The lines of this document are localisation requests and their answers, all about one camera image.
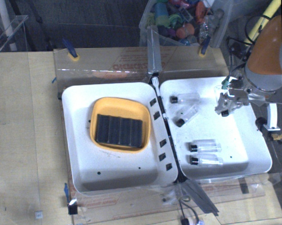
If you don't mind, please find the clear plastic storage bin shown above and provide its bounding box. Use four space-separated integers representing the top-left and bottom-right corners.
137 0 237 52

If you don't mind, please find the brown cardboard board red print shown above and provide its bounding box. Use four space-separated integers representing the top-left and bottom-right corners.
53 39 268 225

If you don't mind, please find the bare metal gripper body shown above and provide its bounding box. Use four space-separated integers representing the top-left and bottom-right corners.
226 77 251 107

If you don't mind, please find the yellow plastic bowl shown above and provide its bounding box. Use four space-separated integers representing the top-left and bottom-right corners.
88 95 153 156

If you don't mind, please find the white plastic tray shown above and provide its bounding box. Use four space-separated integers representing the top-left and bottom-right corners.
158 74 274 182
61 80 180 194

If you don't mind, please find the thin black and white rod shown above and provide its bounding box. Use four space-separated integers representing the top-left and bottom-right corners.
151 75 183 181

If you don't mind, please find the black cylinder on white bracket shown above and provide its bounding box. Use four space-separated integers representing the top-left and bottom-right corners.
254 102 282 142

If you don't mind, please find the black ribbed rectangular insert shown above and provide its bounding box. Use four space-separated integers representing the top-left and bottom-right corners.
94 111 144 150

